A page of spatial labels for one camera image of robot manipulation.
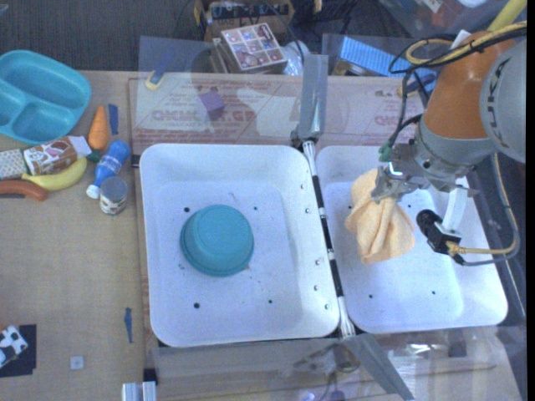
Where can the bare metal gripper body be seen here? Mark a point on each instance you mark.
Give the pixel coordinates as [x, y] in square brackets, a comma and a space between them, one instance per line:
[432, 173]

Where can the black cylinder on white bracket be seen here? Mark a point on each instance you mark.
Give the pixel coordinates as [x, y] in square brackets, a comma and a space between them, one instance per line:
[434, 230]

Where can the white plastic tray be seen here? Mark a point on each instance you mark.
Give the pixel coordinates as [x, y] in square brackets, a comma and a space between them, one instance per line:
[251, 174]
[418, 290]

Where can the small grey can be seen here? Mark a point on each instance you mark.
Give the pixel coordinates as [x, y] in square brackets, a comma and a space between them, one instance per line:
[113, 196]

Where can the purple cube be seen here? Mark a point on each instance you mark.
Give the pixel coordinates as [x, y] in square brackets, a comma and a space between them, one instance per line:
[212, 103]

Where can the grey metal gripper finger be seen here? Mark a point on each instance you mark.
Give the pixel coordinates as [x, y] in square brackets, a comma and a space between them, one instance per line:
[403, 189]
[381, 188]

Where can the orange carrot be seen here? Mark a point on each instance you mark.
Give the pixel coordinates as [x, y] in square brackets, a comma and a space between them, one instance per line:
[99, 132]

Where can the brown and white carton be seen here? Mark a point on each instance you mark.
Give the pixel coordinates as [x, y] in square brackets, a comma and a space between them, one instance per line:
[52, 157]

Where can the blue bottle white cap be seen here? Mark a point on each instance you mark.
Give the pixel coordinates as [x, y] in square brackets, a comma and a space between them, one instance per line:
[109, 163]

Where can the blue bowl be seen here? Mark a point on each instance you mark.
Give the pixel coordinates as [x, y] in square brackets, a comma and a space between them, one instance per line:
[217, 240]

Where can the blue divided plate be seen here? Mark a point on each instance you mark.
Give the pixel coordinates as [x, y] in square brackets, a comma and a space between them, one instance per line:
[39, 94]

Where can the brown cardboard board red print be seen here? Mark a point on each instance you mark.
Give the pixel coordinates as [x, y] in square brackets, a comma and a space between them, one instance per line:
[251, 111]

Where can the patterned picture box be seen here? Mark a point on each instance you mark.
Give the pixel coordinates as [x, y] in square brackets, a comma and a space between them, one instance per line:
[253, 48]

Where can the brown checked packet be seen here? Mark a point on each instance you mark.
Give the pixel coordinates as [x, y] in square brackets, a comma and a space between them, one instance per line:
[11, 164]

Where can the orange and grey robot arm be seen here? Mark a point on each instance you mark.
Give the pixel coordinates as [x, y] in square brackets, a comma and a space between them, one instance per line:
[457, 98]

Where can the orange sausage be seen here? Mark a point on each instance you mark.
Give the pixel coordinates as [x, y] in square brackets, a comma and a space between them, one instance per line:
[25, 189]

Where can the yellow cloth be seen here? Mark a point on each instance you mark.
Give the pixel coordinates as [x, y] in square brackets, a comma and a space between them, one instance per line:
[382, 232]

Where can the yellow banana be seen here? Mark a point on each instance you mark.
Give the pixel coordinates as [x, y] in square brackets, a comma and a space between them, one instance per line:
[62, 180]

